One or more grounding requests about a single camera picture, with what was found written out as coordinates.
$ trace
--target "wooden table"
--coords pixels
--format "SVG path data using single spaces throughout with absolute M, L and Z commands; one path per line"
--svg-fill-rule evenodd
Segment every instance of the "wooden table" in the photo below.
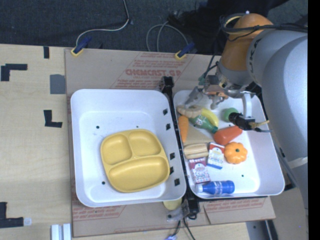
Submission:
M 67 96 L 50 93 L 50 76 L 65 75 L 64 48 L 0 45 L 0 65 L 27 64 L 10 70 L 0 81 L 0 202 L 7 202 L 7 218 L 31 218 L 30 226 L 1 228 L 2 240 L 50 239 L 54 224 L 72 223 Z M 44 110 L 52 111 L 45 127 Z M 82 237 L 82 240 L 164 240 L 172 229 Z M 249 240 L 245 222 L 194 226 L 197 240 Z M 178 239 L 191 239 L 182 228 Z

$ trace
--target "blue bottle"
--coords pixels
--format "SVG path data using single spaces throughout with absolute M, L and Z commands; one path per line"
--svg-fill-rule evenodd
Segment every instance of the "blue bottle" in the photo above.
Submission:
M 207 184 L 195 186 L 197 193 L 206 192 L 212 195 L 232 194 L 235 191 L 235 184 L 232 180 L 211 181 Z

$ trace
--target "yellow plate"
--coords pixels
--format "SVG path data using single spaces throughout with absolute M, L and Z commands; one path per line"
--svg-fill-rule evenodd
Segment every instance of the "yellow plate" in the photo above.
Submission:
M 170 174 L 168 158 L 157 136 L 133 129 L 107 136 L 100 146 L 101 159 L 110 184 L 124 193 L 153 188 Z

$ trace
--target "small box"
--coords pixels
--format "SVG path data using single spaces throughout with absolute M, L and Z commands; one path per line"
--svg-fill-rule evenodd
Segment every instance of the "small box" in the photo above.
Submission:
M 190 159 L 188 163 L 195 184 L 205 183 L 211 180 L 205 157 Z
M 207 166 L 221 170 L 224 163 L 224 154 L 224 146 L 211 142 L 209 145 Z

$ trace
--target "white cable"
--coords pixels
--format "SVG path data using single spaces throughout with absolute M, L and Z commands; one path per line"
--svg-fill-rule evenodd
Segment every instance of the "white cable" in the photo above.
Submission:
M 159 29 L 159 32 L 158 32 L 158 35 L 157 35 L 157 38 L 156 38 L 156 51 L 157 51 L 157 52 L 159 52 L 160 34 L 161 34 L 162 30 L 163 30 L 165 27 L 171 28 L 171 29 L 177 31 L 177 32 L 183 37 L 183 39 L 184 39 L 184 41 L 186 42 L 186 44 L 187 44 L 187 45 L 189 44 L 187 38 L 185 37 L 185 35 L 184 35 L 180 30 L 178 30 L 177 28 L 175 28 L 175 27 L 173 27 L 173 26 L 171 26 L 171 25 L 168 25 L 168 21 L 166 21 L 166 22 L 163 23 L 163 24 L 158 24 L 158 25 L 155 25 L 155 26 L 151 27 L 151 28 L 148 30 L 148 32 L 146 33 L 145 44 L 146 44 L 146 47 L 147 47 L 147 49 L 148 49 L 149 52 L 151 52 L 151 49 L 150 49 L 150 47 L 149 47 L 149 34 L 150 34 L 150 32 L 151 32 L 153 29 L 159 28 L 159 27 L 160 27 L 160 29 Z
M 119 30 L 122 30 L 123 28 L 125 28 L 125 27 L 128 25 L 130 18 L 129 18 L 129 12 L 128 12 L 128 8 L 127 8 L 126 0 L 122 0 L 122 1 L 123 1 L 123 5 L 124 5 L 124 8 L 125 8 L 125 13 L 126 13 L 126 21 L 125 21 L 125 23 L 124 23 L 124 25 L 123 25 L 122 27 L 119 27 L 119 28 L 116 28 L 116 29 L 104 29 L 104 28 L 102 28 L 102 29 L 90 29 L 90 30 L 87 30 L 87 31 L 81 33 L 81 34 L 78 36 L 78 38 L 76 39 L 76 42 L 75 42 L 75 46 L 78 45 L 79 39 L 80 39 L 84 34 L 86 34 L 86 33 L 88 33 L 88 32 L 92 32 L 92 31 L 112 31 L 112 32 L 113 32 L 113 31 L 119 31 Z

